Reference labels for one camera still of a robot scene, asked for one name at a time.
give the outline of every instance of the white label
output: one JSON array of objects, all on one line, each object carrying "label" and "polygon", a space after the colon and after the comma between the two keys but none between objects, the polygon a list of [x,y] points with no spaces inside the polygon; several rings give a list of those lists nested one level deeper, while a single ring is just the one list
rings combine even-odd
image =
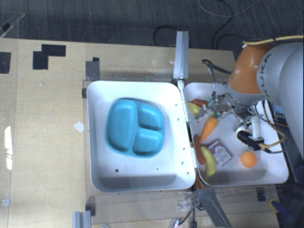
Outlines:
[{"label": "white label", "polygon": [[8,206],[8,205],[10,205],[10,201],[9,201],[9,199],[2,199],[2,206]]},{"label": "white label", "polygon": [[85,129],[85,126],[81,123],[81,122],[78,122],[74,125],[74,127],[80,132],[82,133]]}]

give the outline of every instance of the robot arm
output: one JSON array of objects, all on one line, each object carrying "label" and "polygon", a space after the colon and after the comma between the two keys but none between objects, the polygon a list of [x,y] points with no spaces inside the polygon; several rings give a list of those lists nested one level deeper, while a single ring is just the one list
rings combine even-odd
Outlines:
[{"label": "robot arm", "polygon": [[303,158],[303,43],[247,46],[228,83],[235,109],[260,100],[280,105]]}]

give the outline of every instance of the white cable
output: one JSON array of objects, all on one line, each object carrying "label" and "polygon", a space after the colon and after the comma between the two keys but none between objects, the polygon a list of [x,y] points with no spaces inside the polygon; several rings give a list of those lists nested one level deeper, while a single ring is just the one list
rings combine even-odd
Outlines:
[{"label": "white cable", "polygon": [[257,3],[261,2],[261,1],[263,1],[263,0],[258,0],[258,1],[256,1],[256,2],[254,2],[254,3],[251,4],[248,8],[246,8],[244,11],[242,11],[242,12],[240,12],[240,13],[238,13],[238,14],[235,14],[235,15],[219,15],[219,14],[215,14],[215,13],[209,12],[209,11],[207,11],[207,10],[204,9],[204,7],[203,7],[203,6],[201,5],[201,3],[200,3],[200,0],[199,0],[199,6],[200,6],[200,8],[201,8],[202,10],[204,10],[204,11],[205,11],[206,13],[208,13],[208,14],[211,14],[211,15],[214,15],[214,16],[217,16],[217,17],[222,17],[222,18],[231,18],[231,17],[236,17],[236,16],[239,16],[239,15],[245,13],[248,9],[250,9],[251,7],[253,7],[254,5],[256,5]]}]

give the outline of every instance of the black tape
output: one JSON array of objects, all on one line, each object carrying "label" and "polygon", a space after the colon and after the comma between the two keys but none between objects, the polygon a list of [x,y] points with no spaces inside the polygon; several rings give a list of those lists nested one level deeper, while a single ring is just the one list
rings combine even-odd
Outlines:
[{"label": "black tape", "polygon": [[42,56],[65,57],[66,46],[42,44]]},{"label": "black tape", "polygon": [[82,88],[82,98],[86,99],[86,89]]},{"label": "black tape", "polygon": [[33,69],[48,69],[48,57],[43,56],[41,51],[33,52]]},{"label": "black tape", "polygon": [[264,188],[256,188],[256,193],[259,202],[265,202],[267,200]]},{"label": "black tape", "polygon": [[0,74],[8,74],[10,72],[10,52],[0,52]]},{"label": "black tape", "polygon": [[86,211],[91,211],[91,216],[95,216],[96,215],[96,207],[95,207],[95,204],[89,204],[89,203],[86,203],[85,204],[85,210]]},{"label": "black tape", "polygon": [[3,31],[7,31],[10,28],[10,23],[6,23],[5,25],[2,26]]},{"label": "black tape", "polygon": [[85,62],[85,77],[88,81],[100,80],[100,62],[86,61]]}]

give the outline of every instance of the small box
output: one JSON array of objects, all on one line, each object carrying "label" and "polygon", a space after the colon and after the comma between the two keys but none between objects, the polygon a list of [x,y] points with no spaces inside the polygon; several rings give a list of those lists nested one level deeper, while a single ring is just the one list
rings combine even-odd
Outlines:
[{"label": "small box", "polygon": [[216,140],[212,145],[208,147],[208,149],[211,150],[217,161],[217,164],[220,167],[222,167],[232,159],[231,155],[228,153],[226,148],[221,144],[219,140]]}]

